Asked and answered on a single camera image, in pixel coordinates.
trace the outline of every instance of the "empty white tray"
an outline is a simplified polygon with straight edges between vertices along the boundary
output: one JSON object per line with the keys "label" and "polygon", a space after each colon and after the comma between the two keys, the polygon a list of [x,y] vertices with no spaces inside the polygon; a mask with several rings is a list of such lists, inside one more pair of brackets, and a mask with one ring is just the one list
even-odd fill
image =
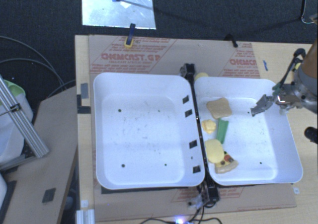
{"label": "empty white tray", "polygon": [[93,85],[96,175],[107,189],[187,187],[205,176],[190,84],[103,73]]}
{"label": "empty white tray", "polygon": [[[201,77],[195,82],[200,120],[214,120],[206,107],[208,101],[225,97],[233,112],[223,120],[229,126],[223,148],[239,165],[228,173],[216,174],[214,164],[209,171],[221,185],[294,183],[303,175],[294,138],[286,115],[275,104],[264,113],[252,117],[250,108],[263,94],[271,95],[275,84],[266,79]],[[216,138],[216,131],[204,141]]]}

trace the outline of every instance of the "wooden table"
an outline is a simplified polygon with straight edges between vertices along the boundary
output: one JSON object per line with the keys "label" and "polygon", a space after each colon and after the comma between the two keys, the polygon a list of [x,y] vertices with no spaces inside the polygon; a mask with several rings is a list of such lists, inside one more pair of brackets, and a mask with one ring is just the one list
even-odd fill
{"label": "wooden table", "polygon": [[[310,45],[305,44],[281,44],[281,43],[252,43],[261,78],[278,82],[285,73],[292,55],[297,48],[306,51]],[[80,94],[82,83],[89,82],[89,57],[88,36],[76,36],[76,67],[77,67],[77,94]],[[265,70],[263,60],[267,63]],[[90,106],[90,96],[81,100],[82,106]],[[218,217],[223,224],[300,224],[315,223],[318,220],[318,169],[317,169],[317,145],[311,143],[304,136],[304,130],[308,126],[317,127],[317,115],[306,109],[292,109],[288,113],[292,133],[300,155],[304,169],[304,176],[300,182],[294,184],[299,189],[296,195],[296,208],[246,211],[234,213],[219,213],[205,215],[204,218]],[[91,121],[86,114],[78,115],[79,134],[79,172],[80,172],[80,200],[81,209],[94,208],[93,195],[93,170],[92,170],[92,146],[91,146]],[[107,222],[114,224],[138,224],[142,220]]]}

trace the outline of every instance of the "yellow oval object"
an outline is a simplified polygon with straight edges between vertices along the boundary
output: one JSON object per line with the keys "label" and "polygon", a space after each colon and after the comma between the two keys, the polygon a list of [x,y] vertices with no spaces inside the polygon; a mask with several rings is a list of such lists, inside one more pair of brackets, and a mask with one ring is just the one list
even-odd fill
{"label": "yellow oval object", "polygon": [[213,122],[212,120],[204,120],[202,121],[201,125],[203,130],[208,134],[211,134],[217,128],[216,123]]}
{"label": "yellow oval object", "polygon": [[217,139],[209,139],[204,142],[207,158],[211,163],[219,163],[224,158],[222,144]]}
{"label": "yellow oval object", "polygon": [[205,72],[200,72],[194,77],[194,81],[196,81],[198,78],[204,77],[204,76],[209,76],[209,75]]}

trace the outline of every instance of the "black carpet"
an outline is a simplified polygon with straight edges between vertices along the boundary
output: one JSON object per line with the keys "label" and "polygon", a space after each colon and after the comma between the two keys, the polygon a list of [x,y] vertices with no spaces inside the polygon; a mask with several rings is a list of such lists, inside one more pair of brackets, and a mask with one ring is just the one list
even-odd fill
{"label": "black carpet", "polygon": [[[157,30],[137,36],[241,41],[312,43],[317,26],[303,24],[302,0],[153,0]],[[317,13],[307,0],[305,18]],[[126,35],[127,29],[81,24],[81,0],[0,0],[0,35],[22,41],[42,53],[64,82],[75,79],[74,36]],[[11,58],[43,61],[33,51],[0,39],[0,62]],[[46,68],[30,62],[0,64],[0,74],[21,85],[33,109],[59,83]]]}

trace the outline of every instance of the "white container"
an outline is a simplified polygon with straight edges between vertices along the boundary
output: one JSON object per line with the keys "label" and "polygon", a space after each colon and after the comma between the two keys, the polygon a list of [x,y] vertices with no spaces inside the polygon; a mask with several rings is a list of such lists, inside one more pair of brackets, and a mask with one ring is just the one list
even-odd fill
{"label": "white container", "polygon": [[[32,109],[23,93],[15,97],[27,118],[31,121],[33,117]],[[0,114],[5,112],[3,105],[0,105]],[[21,155],[24,145],[23,135],[9,114],[0,116],[0,165]]]}
{"label": "white container", "polygon": [[6,195],[6,190],[7,190],[6,183],[0,174],[0,209],[3,204],[4,197]]}
{"label": "white container", "polygon": [[[266,79],[201,77],[195,82],[200,120],[214,120],[206,107],[208,101],[225,97],[233,114],[229,121],[223,148],[239,165],[228,173],[216,174],[214,164],[209,171],[221,185],[294,183],[303,176],[302,165],[286,115],[272,105],[264,113],[252,117],[250,108],[263,94],[271,95],[272,81]],[[216,138],[216,131],[204,141]]]}
{"label": "white container", "polygon": [[191,87],[184,78],[103,73],[93,90],[96,175],[103,187],[187,187],[203,181]]}

